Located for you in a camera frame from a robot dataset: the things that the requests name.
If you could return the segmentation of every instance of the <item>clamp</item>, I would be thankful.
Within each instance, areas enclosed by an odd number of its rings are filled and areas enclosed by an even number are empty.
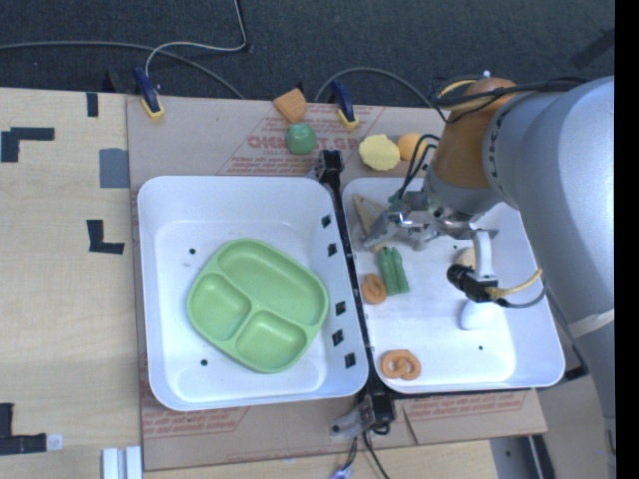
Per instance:
[[[133,70],[133,76],[142,94],[142,106],[147,111],[147,114],[149,114],[149,117],[151,117],[151,119],[162,117],[164,115],[164,107],[160,103],[158,94],[153,88],[151,80],[144,72],[144,69],[135,68]]]
[[[359,124],[359,117],[355,113],[350,93],[340,80],[330,82],[330,88],[339,102],[340,108],[337,111],[339,118],[348,130],[353,130]]]

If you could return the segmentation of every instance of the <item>yellow lemon toy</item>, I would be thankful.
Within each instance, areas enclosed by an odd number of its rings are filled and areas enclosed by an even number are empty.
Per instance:
[[[369,135],[359,144],[361,159],[376,171],[389,171],[399,163],[399,147],[387,135]]]

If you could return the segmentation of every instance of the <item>cardboard sheet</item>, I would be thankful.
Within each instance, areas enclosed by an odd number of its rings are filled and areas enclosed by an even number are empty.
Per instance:
[[[144,306],[136,198],[142,183],[161,175],[303,176],[320,149],[342,151],[342,183],[362,176],[401,177],[407,162],[374,173],[358,154],[371,134],[398,137],[418,131],[440,134],[435,111],[356,106],[360,125],[347,130],[336,106],[309,104],[304,122],[318,144],[292,155],[285,143],[286,120],[272,102],[187,98],[162,99],[166,114],[151,120],[137,97],[127,101],[133,257],[140,356],[142,437],[145,470],[258,461],[347,452],[350,442],[330,439],[330,420],[354,407],[354,398],[227,408],[181,413],[162,406],[146,374]],[[543,432],[534,390],[437,395],[399,400],[390,434],[375,446],[403,447]]]

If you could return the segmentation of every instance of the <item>green divided plate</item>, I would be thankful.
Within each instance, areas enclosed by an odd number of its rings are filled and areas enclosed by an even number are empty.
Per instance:
[[[328,314],[321,280],[257,239],[235,239],[207,262],[187,297],[193,328],[258,372],[280,372],[307,350]]]

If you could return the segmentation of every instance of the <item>dark carpet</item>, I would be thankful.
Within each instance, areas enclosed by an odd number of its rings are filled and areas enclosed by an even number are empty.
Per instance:
[[[614,74],[615,0],[239,0],[248,51],[169,52],[217,73],[248,99],[300,85],[312,99],[341,70],[387,70],[428,93],[441,78],[484,70],[518,83]],[[1,0],[0,45],[169,41],[235,46],[233,0]],[[0,87],[133,92],[148,51],[115,46],[0,46]],[[108,82],[105,74],[109,73]],[[151,64],[164,94],[236,98],[176,59]],[[351,73],[356,103],[418,106],[392,79]],[[321,101],[327,101],[324,92]]]

